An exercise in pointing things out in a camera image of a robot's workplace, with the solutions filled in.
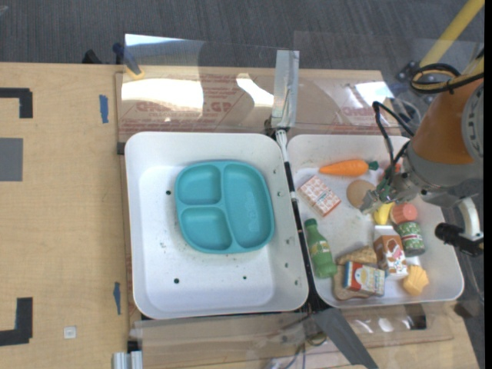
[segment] toy bread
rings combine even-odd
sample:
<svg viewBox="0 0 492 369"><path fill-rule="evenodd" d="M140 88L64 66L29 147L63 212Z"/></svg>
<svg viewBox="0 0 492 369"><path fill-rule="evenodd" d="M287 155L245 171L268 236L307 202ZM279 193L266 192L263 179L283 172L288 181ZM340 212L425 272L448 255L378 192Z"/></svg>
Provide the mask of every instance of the toy bread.
<svg viewBox="0 0 492 369"><path fill-rule="evenodd" d="M351 298L369 298L371 294L363 291L350 291L344 288L345 264L349 261L355 261L361 264L376 264L376 252L371 246L364 246L337 258L337 274L333 277L334 296L339 301L346 301Z"/></svg>
<svg viewBox="0 0 492 369"><path fill-rule="evenodd" d="M337 258L337 265L345 265L348 261L360 262L361 264L377 264L376 251L371 246L364 246Z"/></svg>

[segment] plastic sheet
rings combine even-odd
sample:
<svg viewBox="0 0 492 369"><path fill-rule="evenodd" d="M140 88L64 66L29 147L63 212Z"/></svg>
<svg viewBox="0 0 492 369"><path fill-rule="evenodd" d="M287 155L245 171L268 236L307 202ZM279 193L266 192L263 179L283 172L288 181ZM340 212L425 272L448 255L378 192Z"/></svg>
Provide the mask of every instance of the plastic sheet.
<svg viewBox="0 0 492 369"><path fill-rule="evenodd" d="M378 367L405 368L409 360L417 365L426 360L439 367L447 356L438 346L451 344L455 337L451 325L456 315L443 304L349 309L341 314L348 328L330 331L340 335L333 340L306 313L139 321L131 336L142 350L145 367L163 369L214 364L237 367L234 363L239 362L253 369L349 366L360 362L341 352L353 347L348 345L351 333ZM434 342L433 357L419 358L418 346Z"/></svg>
<svg viewBox="0 0 492 369"><path fill-rule="evenodd" d="M264 132L294 124L295 51L126 35L119 52L126 68L121 142L140 131Z"/></svg>
<svg viewBox="0 0 492 369"><path fill-rule="evenodd" d="M320 133L379 134L374 123L373 101L385 103L411 129L416 130L433 100L411 90L411 72L418 67L436 40L426 38L378 37L375 35L330 32L295 32L294 48L299 51L300 92L296 130ZM442 61L459 71L465 69L483 43L455 42ZM333 78L320 80L318 70ZM306 78L304 72L311 72ZM309 88L317 108L303 113L306 99L301 92ZM391 134L401 128L391 116L384 115Z"/></svg>

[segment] wooden board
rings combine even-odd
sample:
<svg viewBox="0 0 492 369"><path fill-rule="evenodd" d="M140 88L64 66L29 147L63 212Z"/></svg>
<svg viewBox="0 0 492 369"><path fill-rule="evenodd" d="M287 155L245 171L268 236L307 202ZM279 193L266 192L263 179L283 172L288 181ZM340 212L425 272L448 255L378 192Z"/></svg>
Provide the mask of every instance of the wooden board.
<svg viewBox="0 0 492 369"><path fill-rule="evenodd" d="M0 64L0 85L30 88L34 99L34 118L20 119L18 100L0 98L0 138L24 146L22 181L0 181L0 331L14 328L17 298L33 299L33 337L0 347L3 367L111 367L111 355L126 350L118 69ZM64 339L68 326L76 338Z"/></svg>

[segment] yellow pole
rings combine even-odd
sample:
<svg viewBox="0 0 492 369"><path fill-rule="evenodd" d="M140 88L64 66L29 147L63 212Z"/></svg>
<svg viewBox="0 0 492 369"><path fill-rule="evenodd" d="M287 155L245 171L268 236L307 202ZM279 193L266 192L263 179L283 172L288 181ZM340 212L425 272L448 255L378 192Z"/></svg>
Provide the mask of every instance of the yellow pole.
<svg viewBox="0 0 492 369"><path fill-rule="evenodd" d="M439 59L443 57L444 53L452 46L453 42L456 41L484 4L485 0L468 0L434 46L421 60L420 66L424 67L425 65L439 62Z"/></svg>
<svg viewBox="0 0 492 369"><path fill-rule="evenodd" d="M462 72L463 75L477 75L484 72L485 57L476 58Z"/></svg>

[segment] toy carrot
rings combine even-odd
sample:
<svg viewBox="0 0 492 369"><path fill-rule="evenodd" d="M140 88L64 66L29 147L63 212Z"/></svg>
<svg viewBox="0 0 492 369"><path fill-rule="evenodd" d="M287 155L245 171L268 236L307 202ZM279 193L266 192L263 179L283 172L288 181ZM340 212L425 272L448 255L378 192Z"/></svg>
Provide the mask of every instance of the toy carrot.
<svg viewBox="0 0 492 369"><path fill-rule="evenodd" d="M339 161L338 163L333 163L325 165L320 168L320 173L328 175L343 175L343 176L360 176L367 172L367 170L377 170L379 168L377 161L372 161L367 163L361 159L352 159Z"/></svg>

